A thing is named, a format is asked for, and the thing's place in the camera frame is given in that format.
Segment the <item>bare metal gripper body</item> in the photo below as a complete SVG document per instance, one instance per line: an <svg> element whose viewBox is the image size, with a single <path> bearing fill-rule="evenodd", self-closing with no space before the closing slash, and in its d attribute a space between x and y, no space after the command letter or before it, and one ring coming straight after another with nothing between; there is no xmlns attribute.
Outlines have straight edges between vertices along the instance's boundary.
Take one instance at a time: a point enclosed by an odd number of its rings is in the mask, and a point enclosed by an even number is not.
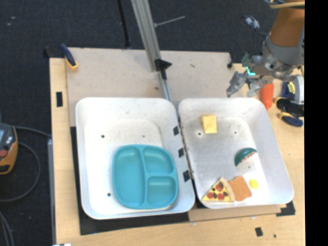
<svg viewBox="0 0 328 246"><path fill-rule="evenodd" d="M249 78L264 84L270 84L274 79L285 81L293 70L293 65L287 65L271 55L254 55L247 65Z"/></svg>

